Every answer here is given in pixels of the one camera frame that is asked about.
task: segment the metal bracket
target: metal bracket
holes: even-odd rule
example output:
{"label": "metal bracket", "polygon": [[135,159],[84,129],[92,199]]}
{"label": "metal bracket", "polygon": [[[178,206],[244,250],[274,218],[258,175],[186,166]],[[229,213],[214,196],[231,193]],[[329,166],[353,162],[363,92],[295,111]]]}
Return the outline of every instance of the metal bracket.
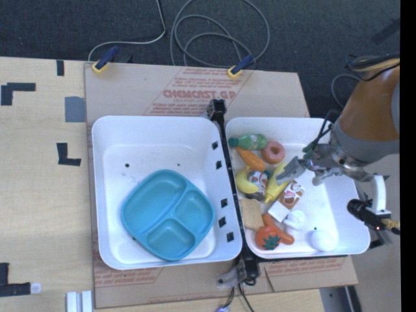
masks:
{"label": "metal bracket", "polygon": [[228,272],[223,273],[217,277],[216,285],[218,288],[233,288],[239,283],[243,282],[247,278],[246,269],[244,267],[244,261],[240,259],[233,268]]}

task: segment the white egg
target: white egg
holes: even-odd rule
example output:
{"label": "white egg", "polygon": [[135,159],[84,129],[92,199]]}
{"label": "white egg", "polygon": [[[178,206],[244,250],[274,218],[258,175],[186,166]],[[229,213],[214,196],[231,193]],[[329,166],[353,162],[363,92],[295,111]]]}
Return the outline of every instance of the white egg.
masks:
{"label": "white egg", "polygon": [[312,233],[311,244],[313,248],[323,252],[332,251],[337,246],[334,237],[326,230],[315,230]]}

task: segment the toy donut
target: toy donut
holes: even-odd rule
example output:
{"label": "toy donut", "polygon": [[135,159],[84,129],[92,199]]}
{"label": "toy donut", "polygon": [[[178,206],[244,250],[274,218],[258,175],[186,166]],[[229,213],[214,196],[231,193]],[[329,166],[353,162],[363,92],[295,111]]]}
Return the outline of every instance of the toy donut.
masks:
{"label": "toy donut", "polygon": [[261,151],[262,158],[268,164],[278,164],[285,156],[285,148],[277,141],[268,141],[266,147]]}

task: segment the cardboard sheet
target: cardboard sheet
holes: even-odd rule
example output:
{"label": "cardboard sheet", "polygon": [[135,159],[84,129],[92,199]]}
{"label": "cardboard sheet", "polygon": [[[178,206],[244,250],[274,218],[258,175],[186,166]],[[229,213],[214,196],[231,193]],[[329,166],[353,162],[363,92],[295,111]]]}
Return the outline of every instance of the cardboard sheet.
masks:
{"label": "cardboard sheet", "polygon": [[[308,117],[297,74],[111,64],[103,74],[84,65],[96,308],[227,297],[216,277],[233,261],[119,271],[100,258],[95,216],[91,128],[107,115],[204,115],[211,99],[226,101],[226,121],[238,116]],[[297,291],[357,283],[350,257],[260,263],[261,275],[247,294]]]}

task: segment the white plastic piece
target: white plastic piece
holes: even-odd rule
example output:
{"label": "white plastic piece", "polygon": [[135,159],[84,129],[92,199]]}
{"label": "white plastic piece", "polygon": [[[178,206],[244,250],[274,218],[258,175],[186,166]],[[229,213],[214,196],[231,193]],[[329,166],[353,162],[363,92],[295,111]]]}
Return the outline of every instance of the white plastic piece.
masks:
{"label": "white plastic piece", "polygon": [[372,206],[368,208],[369,211],[376,215],[391,214],[390,211],[386,210],[386,193],[384,177],[382,175],[375,175],[371,179],[372,189]]}
{"label": "white plastic piece", "polygon": [[40,294],[42,292],[42,285],[40,283],[31,283],[31,294]]}
{"label": "white plastic piece", "polygon": [[279,222],[283,222],[283,220],[287,215],[289,215],[290,212],[291,211],[282,205],[279,201],[274,202],[268,210],[268,213]]}
{"label": "white plastic piece", "polygon": [[67,292],[65,301],[66,312],[82,312],[81,297],[78,299],[79,294],[76,292]]}
{"label": "white plastic piece", "polygon": [[92,312],[91,291],[67,292],[65,308],[66,312]]}
{"label": "white plastic piece", "polygon": [[91,291],[83,291],[81,293],[82,298],[82,312],[92,312],[92,293]]}

